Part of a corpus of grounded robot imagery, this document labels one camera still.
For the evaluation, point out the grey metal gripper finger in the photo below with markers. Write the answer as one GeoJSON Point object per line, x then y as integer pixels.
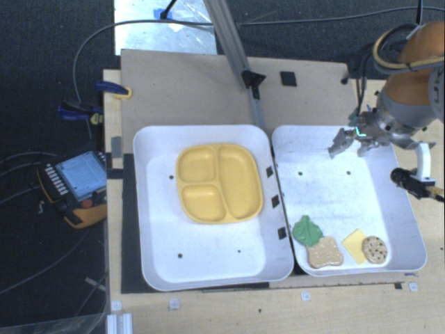
{"type": "Point", "coordinates": [340, 144]}
{"type": "Point", "coordinates": [367, 148]}

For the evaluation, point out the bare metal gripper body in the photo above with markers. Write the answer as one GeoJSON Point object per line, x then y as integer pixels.
{"type": "Point", "coordinates": [377, 128]}

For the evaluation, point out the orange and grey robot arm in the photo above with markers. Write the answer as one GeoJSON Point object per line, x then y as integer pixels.
{"type": "Point", "coordinates": [413, 89]}

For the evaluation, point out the white plastic tray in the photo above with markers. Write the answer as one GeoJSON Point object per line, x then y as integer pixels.
{"type": "Point", "coordinates": [208, 249]}
{"type": "Point", "coordinates": [330, 193]}

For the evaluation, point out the green lettuce leaf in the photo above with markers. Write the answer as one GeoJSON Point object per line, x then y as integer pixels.
{"type": "Point", "coordinates": [306, 231]}

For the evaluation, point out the yellow cheese slice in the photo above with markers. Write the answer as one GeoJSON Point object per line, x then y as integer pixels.
{"type": "Point", "coordinates": [354, 245]}

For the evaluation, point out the brown chocolate chip biscuit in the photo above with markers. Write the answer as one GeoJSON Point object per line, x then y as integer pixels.
{"type": "Point", "coordinates": [374, 250]}

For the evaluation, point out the tan bread slice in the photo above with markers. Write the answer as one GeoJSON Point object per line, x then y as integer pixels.
{"type": "Point", "coordinates": [325, 254]}

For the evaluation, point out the yellow divided plate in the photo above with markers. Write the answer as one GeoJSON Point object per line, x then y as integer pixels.
{"type": "Point", "coordinates": [229, 172]}

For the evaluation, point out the brown cardboard board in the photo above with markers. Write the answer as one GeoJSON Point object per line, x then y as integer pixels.
{"type": "Point", "coordinates": [187, 89]}

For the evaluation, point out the black cylinder on white bracket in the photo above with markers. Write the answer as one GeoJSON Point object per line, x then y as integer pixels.
{"type": "Point", "coordinates": [413, 181]}

